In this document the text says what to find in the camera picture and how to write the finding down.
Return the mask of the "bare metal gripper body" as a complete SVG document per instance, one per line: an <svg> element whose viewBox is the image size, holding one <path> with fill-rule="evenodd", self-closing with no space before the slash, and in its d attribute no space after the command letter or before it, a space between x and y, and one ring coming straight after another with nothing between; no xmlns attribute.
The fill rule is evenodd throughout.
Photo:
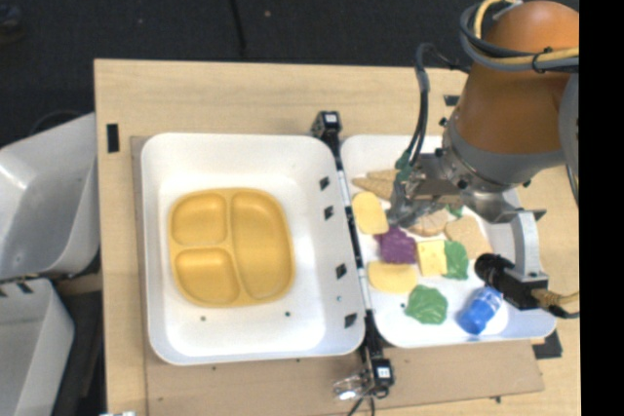
<svg viewBox="0 0 624 416"><path fill-rule="evenodd" d="M450 150L421 152L415 161L405 152L395 163L395 208L464 205L469 180Z"/></svg>

